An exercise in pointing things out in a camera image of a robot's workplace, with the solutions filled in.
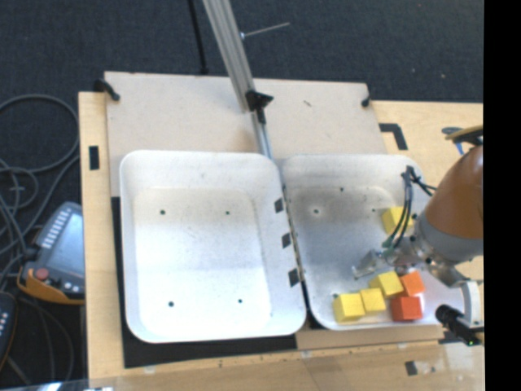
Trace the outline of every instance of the wooden table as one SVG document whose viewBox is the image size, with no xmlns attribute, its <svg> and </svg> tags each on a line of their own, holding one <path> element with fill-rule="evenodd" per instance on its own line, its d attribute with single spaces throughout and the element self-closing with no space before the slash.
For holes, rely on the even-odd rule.
<svg viewBox="0 0 521 391">
<path fill-rule="evenodd" d="M 113 243 L 107 96 L 79 94 L 81 187 L 85 225 L 87 355 L 92 386 L 116 389 L 368 389 L 385 380 L 391 386 L 418 389 L 459 381 L 461 389 L 484 387 L 484 348 L 440 345 L 437 340 L 381 345 L 345 345 L 243 357 L 202 359 L 125 369 L 120 334 L 120 309 Z M 389 153 L 415 160 L 431 185 L 455 162 L 456 147 L 441 129 L 483 123 L 483 105 L 374 101 L 379 123 L 398 124 L 408 145 L 398 149 L 391 134 L 383 134 Z M 90 147 L 98 147 L 99 168 L 90 168 Z M 474 279 L 483 278 L 483 260 L 462 265 Z M 378 378 L 374 372 L 378 369 Z"/>
</svg>

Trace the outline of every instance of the cube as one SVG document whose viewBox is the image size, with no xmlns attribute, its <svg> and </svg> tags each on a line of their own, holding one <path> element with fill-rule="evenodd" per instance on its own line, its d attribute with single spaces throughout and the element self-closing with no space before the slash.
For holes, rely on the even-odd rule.
<svg viewBox="0 0 521 391">
<path fill-rule="evenodd" d="M 364 304 L 359 292 L 340 294 L 333 300 L 333 311 L 337 323 L 358 320 L 366 315 Z"/>
<path fill-rule="evenodd" d="M 380 288 L 384 298 L 394 297 L 396 294 L 404 291 L 398 274 L 391 270 L 376 275 L 370 282 L 371 288 Z"/>
<path fill-rule="evenodd" d="M 411 297 L 425 291 L 425 284 L 418 271 L 409 272 L 400 277 L 401 285 L 404 287 L 404 295 Z"/>
<path fill-rule="evenodd" d="M 396 297 L 391 300 L 392 319 L 407 322 L 423 317 L 422 302 L 419 297 Z"/>
<path fill-rule="evenodd" d="M 385 232 L 390 235 L 395 229 L 396 226 L 398 226 L 398 222 L 400 221 L 400 217 L 403 211 L 403 207 L 396 206 L 391 207 L 390 209 L 387 209 L 382 214 L 382 223 L 383 228 L 385 229 Z M 410 219 L 407 227 L 411 227 L 413 225 L 413 221 Z"/>
<path fill-rule="evenodd" d="M 385 300 L 383 299 L 382 290 L 380 288 L 360 290 L 360 295 L 367 314 L 379 313 L 386 309 Z"/>
</svg>

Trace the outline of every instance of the yellow block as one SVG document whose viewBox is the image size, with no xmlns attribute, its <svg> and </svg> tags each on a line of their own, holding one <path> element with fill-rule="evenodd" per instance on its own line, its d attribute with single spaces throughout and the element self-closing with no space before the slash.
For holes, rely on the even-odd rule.
<svg viewBox="0 0 521 391">
<path fill-rule="evenodd" d="M 390 235 L 398 226 L 398 222 L 400 221 L 401 212 L 404 208 L 401 206 L 391 207 L 387 209 L 382 214 L 382 223 L 385 232 Z M 409 219 L 407 227 L 411 227 L 413 225 L 413 220 Z"/>
<path fill-rule="evenodd" d="M 364 303 L 359 292 L 340 294 L 333 300 L 333 311 L 337 323 L 357 320 L 366 315 Z"/>
<path fill-rule="evenodd" d="M 360 295 L 367 314 L 379 313 L 386 309 L 385 300 L 383 299 L 382 290 L 380 288 L 360 290 Z"/>
<path fill-rule="evenodd" d="M 369 286 L 371 288 L 380 288 L 385 298 L 395 296 L 404 291 L 404 286 L 401 284 L 400 277 L 398 277 L 398 274 L 393 270 L 375 276 L 369 282 Z"/>
</svg>

